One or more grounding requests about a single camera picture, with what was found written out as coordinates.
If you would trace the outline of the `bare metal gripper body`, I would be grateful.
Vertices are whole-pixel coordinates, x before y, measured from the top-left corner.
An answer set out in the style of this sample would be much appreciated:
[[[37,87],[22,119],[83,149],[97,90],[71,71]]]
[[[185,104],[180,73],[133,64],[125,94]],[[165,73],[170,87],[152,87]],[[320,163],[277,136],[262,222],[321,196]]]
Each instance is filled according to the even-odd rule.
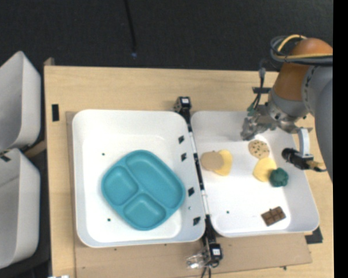
[[[283,112],[275,104],[258,105],[257,113],[259,114],[257,123],[265,128],[270,130],[280,128],[289,134],[296,134],[299,131],[295,125],[297,118]]]

